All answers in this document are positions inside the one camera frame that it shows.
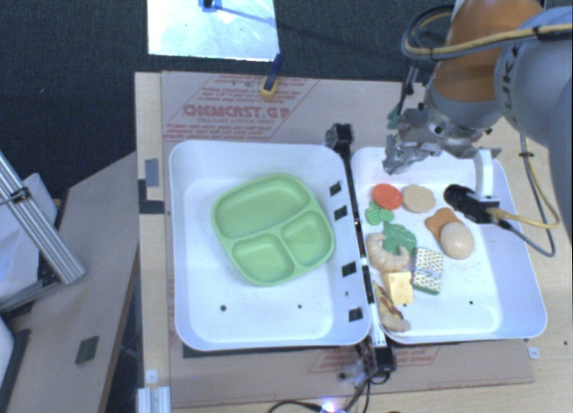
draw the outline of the green divided plate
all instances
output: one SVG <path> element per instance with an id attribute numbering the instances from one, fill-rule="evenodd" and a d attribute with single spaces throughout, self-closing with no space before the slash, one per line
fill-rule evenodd
<path id="1" fill-rule="evenodd" d="M 211 222 L 236 268 L 259 286 L 296 278 L 334 251 L 322 207 L 289 174 L 271 174 L 229 190 L 213 205 Z"/>

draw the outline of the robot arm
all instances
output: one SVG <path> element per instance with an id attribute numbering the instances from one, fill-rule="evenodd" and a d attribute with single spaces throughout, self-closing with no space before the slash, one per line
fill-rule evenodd
<path id="1" fill-rule="evenodd" d="M 411 59 L 438 63 L 424 102 L 400 113 L 398 133 L 388 137 L 384 169 L 404 172 L 442 151 L 473 158 L 474 143 L 505 116 L 549 148 L 571 238 L 571 7 L 542 11 L 535 0 L 466 0 L 445 47 L 413 47 L 416 28 L 431 20 L 420 16 L 403 40 Z"/>

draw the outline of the yellow cable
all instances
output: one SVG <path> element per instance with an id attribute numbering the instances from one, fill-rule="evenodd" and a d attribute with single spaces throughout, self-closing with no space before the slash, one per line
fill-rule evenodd
<path id="1" fill-rule="evenodd" d="M 463 44 L 451 45 L 448 47 L 436 47 L 436 48 L 412 47 L 410 42 L 408 42 L 408 39 L 405 39 L 404 48 L 411 55 L 418 55 L 418 56 L 447 55 L 448 53 L 456 53 L 458 51 L 483 47 L 486 45 L 503 42 L 504 40 L 523 39 L 528 37 L 533 38 L 535 36 L 551 34 L 553 32 L 567 32 L 567 31 L 569 32 L 573 31 L 572 24 L 551 24 L 548 26 L 540 26 L 538 28 L 532 28 L 532 29 L 510 30 L 507 32 L 499 32 L 497 34 L 492 34 L 491 36 L 469 40 L 467 42 L 464 42 Z"/>
<path id="2" fill-rule="evenodd" d="M 559 214 L 557 213 L 555 208 L 553 208 L 553 206 L 551 205 L 551 203 L 549 202 L 549 200 L 545 196 L 543 189 L 539 185 L 539 180 L 537 179 L 537 174 L 535 173 L 533 163 L 531 162 L 531 154 L 529 153 L 529 147 L 527 145 L 527 140 L 525 141 L 525 143 L 526 143 L 526 160 L 529 163 L 529 167 L 531 169 L 531 177 L 534 180 L 535 187 L 537 188 L 537 192 L 539 193 L 539 196 L 541 197 L 541 199 L 543 200 L 543 202 L 545 203 L 545 205 L 547 206 L 547 208 L 551 212 L 552 216 L 555 218 L 555 222 L 553 222 L 553 223 L 538 222 L 536 220 L 531 220 L 531 219 L 528 219 L 528 218 L 525 218 L 522 216 L 518 216 L 517 214 L 511 214 L 509 212 L 501 210 L 500 208 L 488 208 L 486 211 L 494 219 L 513 219 L 513 220 L 517 220 L 519 222 L 525 223 L 527 225 L 531 225 L 533 227 L 545 228 L 548 230 L 557 228 L 560 224 Z"/>

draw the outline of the yellow toy block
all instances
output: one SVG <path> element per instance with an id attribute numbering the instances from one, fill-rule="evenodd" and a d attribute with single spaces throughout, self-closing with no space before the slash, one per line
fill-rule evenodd
<path id="1" fill-rule="evenodd" d="M 407 305 L 414 302 L 412 289 L 412 272 L 396 271 L 382 275 L 386 291 L 396 305 Z"/>

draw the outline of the black carpet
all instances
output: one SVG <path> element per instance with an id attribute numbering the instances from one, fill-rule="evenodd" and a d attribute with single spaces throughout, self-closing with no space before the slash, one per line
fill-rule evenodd
<path id="1" fill-rule="evenodd" d="M 149 56 L 146 0 L 1 1 L 0 151 L 54 196 L 134 150 L 135 72 L 269 67 Z M 408 20 L 453 1 L 275 0 L 282 74 L 398 80 Z"/>

